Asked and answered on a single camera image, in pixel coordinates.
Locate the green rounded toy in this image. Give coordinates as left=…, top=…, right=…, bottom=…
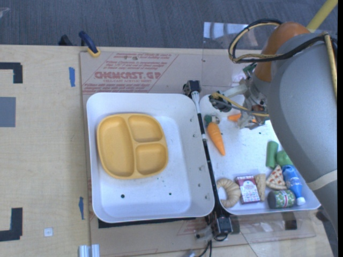
left=275, top=150, right=293, bottom=168

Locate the green patterned can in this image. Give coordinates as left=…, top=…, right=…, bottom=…
left=267, top=189, right=296, bottom=209

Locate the brown cardboard board, red print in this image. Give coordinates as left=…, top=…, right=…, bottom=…
left=79, top=47, right=324, bottom=257

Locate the green cylinder toy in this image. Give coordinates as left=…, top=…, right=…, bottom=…
left=265, top=140, right=280, bottom=169

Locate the tan bread wedge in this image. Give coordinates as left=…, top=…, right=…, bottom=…
left=253, top=173, right=267, bottom=202

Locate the black cylinder on white bracket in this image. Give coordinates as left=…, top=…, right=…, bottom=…
left=208, top=83, right=250, bottom=112

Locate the small orange tapered toy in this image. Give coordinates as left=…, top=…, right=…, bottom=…
left=227, top=113, right=257, bottom=124

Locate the orange carrot with green top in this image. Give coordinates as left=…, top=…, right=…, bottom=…
left=204, top=114, right=226, bottom=156

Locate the yellow divided plate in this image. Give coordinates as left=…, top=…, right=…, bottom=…
left=96, top=113, right=169, bottom=180

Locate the pizza slice toy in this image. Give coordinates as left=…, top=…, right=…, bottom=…
left=265, top=164, right=288, bottom=191

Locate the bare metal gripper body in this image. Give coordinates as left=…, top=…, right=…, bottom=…
left=242, top=79, right=269, bottom=118

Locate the tan croissant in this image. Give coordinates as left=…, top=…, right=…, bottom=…
left=216, top=178, right=242, bottom=209

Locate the blue bottle with white cap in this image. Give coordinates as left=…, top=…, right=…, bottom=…
left=281, top=164, right=307, bottom=206

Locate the red and white carton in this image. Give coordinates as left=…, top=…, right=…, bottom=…
left=235, top=175, right=262, bottom=205

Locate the thin black and white rod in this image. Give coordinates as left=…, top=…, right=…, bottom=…
left=191, top=90, right=226, bottom=219

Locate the black block with thin wires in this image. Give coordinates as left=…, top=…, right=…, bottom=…
left=183, top=80, right=202, bottom=96
left=215, top=215, right=233, bottom=236

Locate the white plastic tray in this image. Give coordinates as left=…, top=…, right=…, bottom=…
left=199, top=93, right=322, bottom=216
left=86, top=92, right=215, bottom=224

